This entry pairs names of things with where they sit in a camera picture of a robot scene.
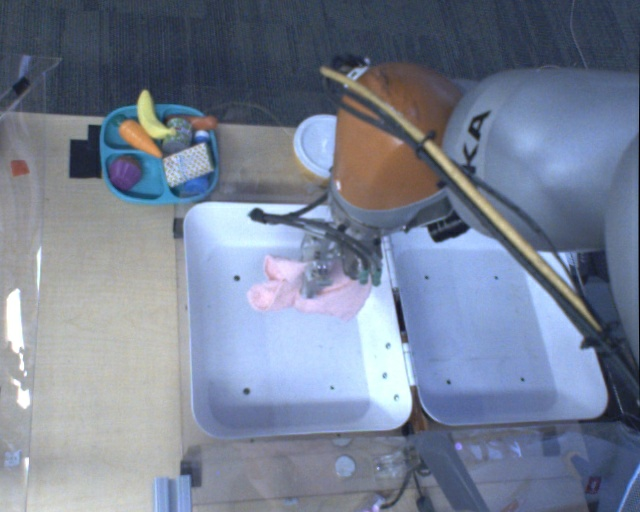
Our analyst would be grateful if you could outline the pale wood board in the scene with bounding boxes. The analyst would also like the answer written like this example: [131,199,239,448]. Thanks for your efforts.
[172,121,617,512]

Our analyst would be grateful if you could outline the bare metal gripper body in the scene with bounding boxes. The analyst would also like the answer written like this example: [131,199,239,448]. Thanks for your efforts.
[298,220,381,300]

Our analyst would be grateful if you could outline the orange carrot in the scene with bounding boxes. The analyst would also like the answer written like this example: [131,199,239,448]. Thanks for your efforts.
[117,118,164,160]

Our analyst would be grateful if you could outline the small green can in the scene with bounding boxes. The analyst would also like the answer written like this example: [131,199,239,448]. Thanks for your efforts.
[160,116,194,156]

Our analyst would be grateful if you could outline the purple grapes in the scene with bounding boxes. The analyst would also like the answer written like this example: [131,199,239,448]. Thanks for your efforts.
[107,154,144,193]

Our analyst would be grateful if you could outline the blue divided plate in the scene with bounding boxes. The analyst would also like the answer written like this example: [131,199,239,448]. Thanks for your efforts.
[98,103,222,207]

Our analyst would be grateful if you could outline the clear plastic bottle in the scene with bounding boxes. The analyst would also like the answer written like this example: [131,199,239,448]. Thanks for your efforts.
[371,449,419,482]

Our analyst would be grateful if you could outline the black cylinder on white bracket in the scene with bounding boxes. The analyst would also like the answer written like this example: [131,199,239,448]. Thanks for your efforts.
[427,211,472,244]

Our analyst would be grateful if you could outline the yellow banana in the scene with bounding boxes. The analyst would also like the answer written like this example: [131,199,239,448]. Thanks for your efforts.
[135,89,177,141]

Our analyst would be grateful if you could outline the white plastic tray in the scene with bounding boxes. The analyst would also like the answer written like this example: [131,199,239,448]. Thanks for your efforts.
[385,223,610,428]
[182,200,414,441]

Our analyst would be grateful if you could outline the pink cloth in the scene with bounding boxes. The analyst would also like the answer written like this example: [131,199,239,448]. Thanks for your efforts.
[246,254,374,323]

